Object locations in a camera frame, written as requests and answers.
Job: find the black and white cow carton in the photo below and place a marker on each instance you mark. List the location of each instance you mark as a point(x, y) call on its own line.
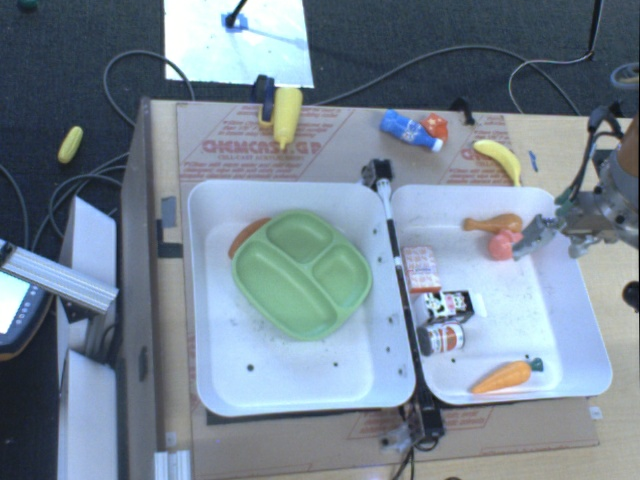
point(445, 305)

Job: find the blue and white bottle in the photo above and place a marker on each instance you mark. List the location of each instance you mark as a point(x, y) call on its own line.
point(402, 129)

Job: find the orange carrot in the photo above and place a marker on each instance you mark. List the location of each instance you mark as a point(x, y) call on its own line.
point(505, 377)

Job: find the yellow squeeze bottle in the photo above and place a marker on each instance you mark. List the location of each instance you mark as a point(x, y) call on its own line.
point(287, 113)

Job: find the yellow toy corn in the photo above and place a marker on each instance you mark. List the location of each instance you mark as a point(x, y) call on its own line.
point(70, 144)

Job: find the green divided plate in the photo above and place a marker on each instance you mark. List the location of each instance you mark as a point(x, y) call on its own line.
point(295, 278)

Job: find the orange toy sausage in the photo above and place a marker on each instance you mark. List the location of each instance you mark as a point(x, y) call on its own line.
point(242, 235)

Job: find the brown toy chicken drumstick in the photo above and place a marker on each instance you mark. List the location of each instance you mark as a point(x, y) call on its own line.
point(497, 223)

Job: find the thin black and white rod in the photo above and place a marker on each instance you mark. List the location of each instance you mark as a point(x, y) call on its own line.
point(400, 268)

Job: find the small can red label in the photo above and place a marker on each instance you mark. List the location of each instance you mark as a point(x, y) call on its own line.
point(445, 338)

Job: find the white plastic tray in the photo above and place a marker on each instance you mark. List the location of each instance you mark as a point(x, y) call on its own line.
point(520, 318)
point(280, 368)

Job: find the small red carton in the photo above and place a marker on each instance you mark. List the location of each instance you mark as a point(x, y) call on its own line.
point(435, 125)

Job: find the orange and white carton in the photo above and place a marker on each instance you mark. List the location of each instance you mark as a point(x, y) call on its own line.
point(421, 270)

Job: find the brown cardboard board red print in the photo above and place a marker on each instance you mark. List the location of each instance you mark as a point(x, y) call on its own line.
point(350, 138)

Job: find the pink round toy food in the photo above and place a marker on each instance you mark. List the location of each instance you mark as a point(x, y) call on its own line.
point(500, 248)

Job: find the yellow banana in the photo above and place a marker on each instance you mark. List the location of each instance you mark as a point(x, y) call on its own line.
point(502, 158)

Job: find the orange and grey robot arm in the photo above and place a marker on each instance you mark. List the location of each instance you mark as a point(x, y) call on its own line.
point(631, 148)

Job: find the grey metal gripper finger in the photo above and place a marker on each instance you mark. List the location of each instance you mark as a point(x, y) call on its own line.
point(532, 238)
point(580, 249)

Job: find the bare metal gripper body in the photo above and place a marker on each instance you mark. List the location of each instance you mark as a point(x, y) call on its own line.
point(602, 215)

